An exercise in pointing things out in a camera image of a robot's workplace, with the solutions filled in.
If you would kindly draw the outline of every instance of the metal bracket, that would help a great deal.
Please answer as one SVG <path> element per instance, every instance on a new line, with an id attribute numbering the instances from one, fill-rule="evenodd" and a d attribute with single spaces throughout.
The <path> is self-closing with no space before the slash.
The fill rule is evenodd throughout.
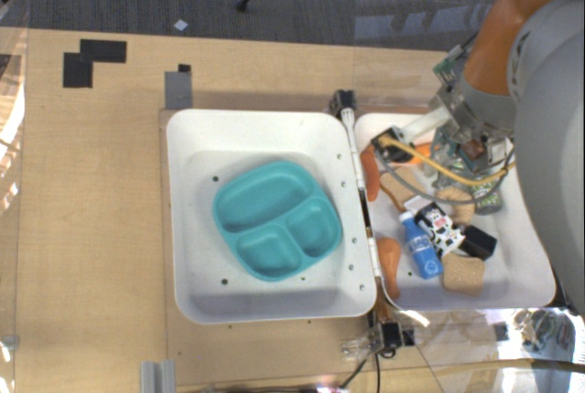
<path id="1" fill-rule="evenodd" d="M 140 393 L 176 393 L 175 361 L 142 362 Z"/>

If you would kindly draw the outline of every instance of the yellow cable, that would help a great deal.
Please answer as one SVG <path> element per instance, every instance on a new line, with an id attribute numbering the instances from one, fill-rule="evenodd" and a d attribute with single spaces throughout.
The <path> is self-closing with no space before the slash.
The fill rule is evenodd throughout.
<path id="1" fill-rule="evenodd" d="M 481 185 L 489 184 L 490 182 L 493 182 L 494 180 L 500 178 L 501 176 L 507 175 L 508 172 L 510 171 L 510 169 L 512 169 L 516 166 L 516 163 L 512 163 L 508 166 L 502 167 L 496 173 L 491 174 L 488 177 L 474 180 L 472 178 L 467 178 L 467 177 L 463 177 L 463 176 L 455 174 L 453 171 L 447 169 L 446 167 L 443 167 L 442 165 L 433 161 L 432 159 L 430 159 L 426 155 L 419 153 L 416 149 L 411 148 L 410 146 L 407 146 L 406 144 L 401 143 L 400 141 L 395 140 L 394 138 L 391 138 L 389 136 L 379 137 L 378 143 L 380 144 L 380 146 L 383 146 L 383 147 L 396 146 L 397 148 L 401 149 L 402 151 L 409 153 L 415 157 L 418 157 L 423 163 L 430 165 L 431 167 L 435 168 L 437 171 L 441 172 L 442 174 L 447 175 L 452 180 L 455 180 L 456 182 L 459 182 L 460 184 L 464 184 L 467 186 L 481 186 Z"/>

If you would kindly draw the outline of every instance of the teal tray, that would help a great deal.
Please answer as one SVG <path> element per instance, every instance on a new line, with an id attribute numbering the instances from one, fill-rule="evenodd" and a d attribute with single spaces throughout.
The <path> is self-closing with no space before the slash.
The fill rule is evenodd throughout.
<path id="1" fill-rule="evenodd" d="M 265 281 L 306 270 L 341 241 L 333 204 L 307 171 L 288 161 L 257 167 L 221 187 L 213 218 L 241 265 Z"/>

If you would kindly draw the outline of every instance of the sponge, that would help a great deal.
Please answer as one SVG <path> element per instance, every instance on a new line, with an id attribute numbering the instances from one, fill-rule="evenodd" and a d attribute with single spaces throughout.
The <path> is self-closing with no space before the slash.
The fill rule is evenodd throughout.
<path id="1" fill-rule="evenodd" d="M 420 184 L 417 177 L 414 176 L 410 170 L 410 167 L 398 167 L 395 172 L 399 175 L 400 178 L 406 180 L 407 183 L 411 184 L 419 190 L 423 190 L 422 185 Z M 389 174 L 388 172 L 382 174 L 380 177 L 380 188 L 382 188 L 382 190 L 384 190 L 384 192 L 390 197 L 394 203 L 394 206 L 400 213 L 406 211 L 404 203 L 416 196 L 416 193 L 406 188 L 396 178 L 394 178 L 392 174 Z"/>
<path id="2" fill-rule="evenodd" d="M 478 296 L 484 288 L 484 262 L 448 253 L 442 260 L 442 285 L 447 291 Z"/>

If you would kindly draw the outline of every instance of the white tray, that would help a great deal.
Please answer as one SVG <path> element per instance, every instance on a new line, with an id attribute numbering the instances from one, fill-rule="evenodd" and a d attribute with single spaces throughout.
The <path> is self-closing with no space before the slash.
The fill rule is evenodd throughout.
<path id="1" fill-rule="evenodd" d="M 175 298 L 185 317 L 202 324 L 349 317 L 373 306 L 376 287 L 341 122 L 323 113 L 187 110 L 173 116 L 166 135 Z M 279 159 L 312 174 L 341 218 L 343 237 L 311 268 L 268 282 L 232 255 L 212 202 L 232 178 Z"/>
<path id="2" fill-rule="evenodd" d="M 356 123 L 358 149 L 365 149 L 371 138 L 391 125 L 404 126 L 416 118 L 416 115 L 379 113 L 360 117 Z M 427 191 L 433 194 L 430 186 Z M 395 301 L 400 307 L 412 310 L 494 309 L 540 307 L 551 301 L 556 289 L 554 276 L 527 214 L 515 170 L 505 179 L 500 191 L 504 208 L 491 216 L 473 218 L 476 227 L 498 240 L 495 254 L 485 262 L 484 290 L 480 296 L 445 291 L 439 278 L 423 280 L 417 276 L 408 252 L 403 252 L 397 278 L 400 298 Z M 403 242 L 399 212 L 382 191 L 376 201 L 370 203 L 370 212 L 375 237 L 392 237 Z"/>

